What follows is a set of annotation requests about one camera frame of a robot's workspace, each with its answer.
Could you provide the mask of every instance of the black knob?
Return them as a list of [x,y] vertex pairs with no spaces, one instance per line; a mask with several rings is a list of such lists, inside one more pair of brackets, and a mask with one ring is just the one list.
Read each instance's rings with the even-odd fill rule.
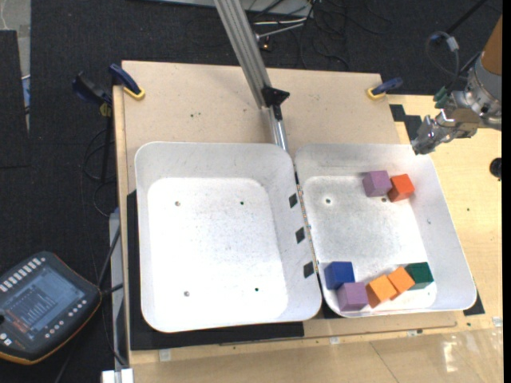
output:
[[492,175],[497,177],[498,179],[502,178],[502,158],[498,157],[493,159],[492,163],[489,165],[489,171]]

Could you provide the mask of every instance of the wooden table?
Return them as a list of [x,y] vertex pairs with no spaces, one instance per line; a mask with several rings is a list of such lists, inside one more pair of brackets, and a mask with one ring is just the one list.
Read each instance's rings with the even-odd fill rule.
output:
[[[142,144],[271,139],[265,115],[256,108],[239,67],[136,61],[122,66],[146,90],[142,101],[119,87],[113,93],[126,263],[126,196],[136,189],[133,161]],[[403,105],[408,115],[437,113],[427,96],[369,100],[365,90],[381,83],[378,74],[287,69],[268,73],[275,87],[291,92],[283,104],[291,157],[306,143],[409,143],[404,124],[394,122],[389,104]],[[342,319],[319,314],[304,322],[305,337],[300,339],[130,351],[136,382],[349,381],[355,376],[358,381],[401,381],[397,378],[401,374],[413,375],[410,381],[442,381],[442,373],[458,379],[453,381],[498,381],[503,374],[501,182],[491,176],[489,164],[501,156],[501,134],[481,129],[474,138],[443,144],[430,156],[484,314],[466,317],[454,311]],[[125,287],[125,300],[128,290]],[[474,356],[474,347],[481,356]],[[430,361],[414,374],[418,353]],[[458,357],[463,367],[456,363]],[[431,380],[435,375],[438,380]]]

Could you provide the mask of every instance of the orange block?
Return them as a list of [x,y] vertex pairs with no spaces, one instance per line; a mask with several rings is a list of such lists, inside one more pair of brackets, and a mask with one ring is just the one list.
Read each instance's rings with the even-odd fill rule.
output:
[[415,192],[415,187],[407,174],[393,176],[390,178],[390,182],[392,188],[387,196],[392,202],[408,199]]
[[398,292],[390,282],[389,277],[382,275],[366,285],[367,299],[371,308],[394,297]]
[[410,274],[406,272],[403,267],[399,267],[398,269],[392,271],[389,275],[389,281],[392,283],[396,291],[398,292],[395,296],[390,299],[397,298],[398,295],[403,292],[409,290],[412,286],[415,285],[415,281]]

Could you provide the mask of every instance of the green block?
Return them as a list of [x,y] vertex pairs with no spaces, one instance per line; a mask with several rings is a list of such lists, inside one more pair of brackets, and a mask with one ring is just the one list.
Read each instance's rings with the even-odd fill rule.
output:
[[409,290],[421,290],[430,285],[434,279],[428,263],[413,263],[405,267],[406,272],[415,281],[415,285]]

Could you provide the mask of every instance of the screen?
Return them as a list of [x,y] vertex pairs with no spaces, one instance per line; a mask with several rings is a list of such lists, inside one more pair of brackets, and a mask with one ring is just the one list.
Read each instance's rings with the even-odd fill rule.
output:
[[30,340],[85,293],[51,267],[42,268],[2,304],[6,320]]

